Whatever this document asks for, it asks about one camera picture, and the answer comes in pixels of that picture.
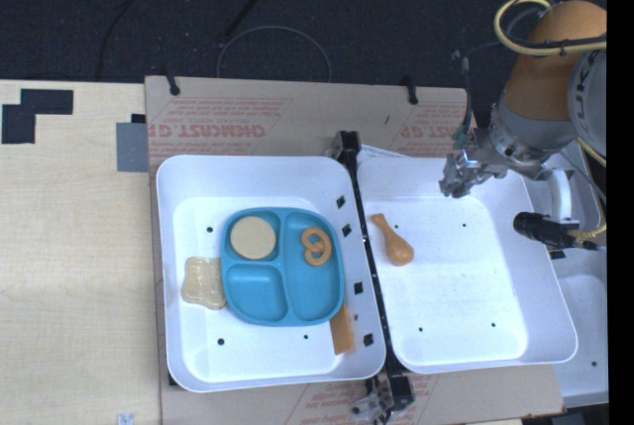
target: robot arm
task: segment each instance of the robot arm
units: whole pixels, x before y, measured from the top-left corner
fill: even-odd
[[[546,8],[528,41],[512,39],[500,24],[520,3]],[[495,33],[519,56],[489,127],[459,132],[439,182],[446,196],[465,196],[509,169],[548,180],[553,171],[544,162],[573,140],[606,156],[606,21],[605,10],[581,0],[511,0],[498,10]]]

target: divided blue plate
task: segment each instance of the divided blue plate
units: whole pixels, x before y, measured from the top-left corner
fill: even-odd
[[[250,216],[264,219],[275,231],[274,248],[260,260],[243,258],[230,241],[235,224]],[[330,258],[320,266],[304,258],[301,236],[309,227],[321,229],[332,243]],[[337,235],[315,212],[278,207],[241,210],[225,226],[221,258],[227,303],[250,323],[314,325],[328,321],[342,306],[344,270]]]

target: toy pretzel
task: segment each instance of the toy pretzel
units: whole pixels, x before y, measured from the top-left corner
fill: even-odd
[[[333,244],[330,241],[330,237],[324,233],[324,231],[316,226],[306,228],[301,234],[301,245],[306,248],[304,251],[304,258],[309,265],[321,266],[329,258],[333,252]],[[321,256],[315,258],[313,254],[319,254]]]

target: white tray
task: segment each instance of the white tray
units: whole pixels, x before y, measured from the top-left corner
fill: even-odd
[[[362,379],[380,371],[385,343],[354,190],[341,164],[323,157],[177,156],[158,169],[157,192],[167,365],[180,386],[207,392]],[[182,299],[186,260],[220,257],[226,221],[255,207],[306,209],[332,224],[344,265],[353,350],[335,355],[329,322],[254,325],[228,306],[213,311]]]
[[[513,229],[517,213],[533,211],[520,175],[447,198],[444,164],[376,157],[359,168],[394,354],[419,373],[569,360],[577,334],[550,257]],[[389,261],[377,212],[414,248],[412,263]]]

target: wooden surface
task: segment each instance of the wooden surface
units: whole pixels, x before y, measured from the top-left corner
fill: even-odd
[[[74,112],[0,145],[0,423],[160,423],[149,179],[116,161],[144,86],[0,81],[0,103],[22,87]]]

